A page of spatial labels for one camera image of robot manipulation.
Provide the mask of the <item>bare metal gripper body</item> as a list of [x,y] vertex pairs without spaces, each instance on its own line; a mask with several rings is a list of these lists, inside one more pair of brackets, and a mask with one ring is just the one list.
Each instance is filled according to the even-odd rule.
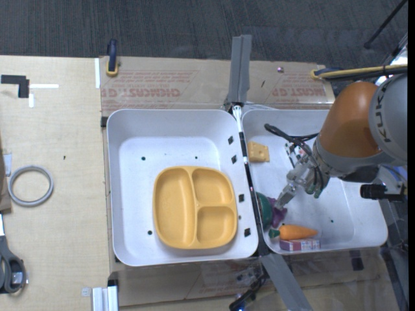
[[292,190],[301,187],[307,194],[320,197],[329,182],[329,174],[313,155],[304,154],[287,173],[287,182]]

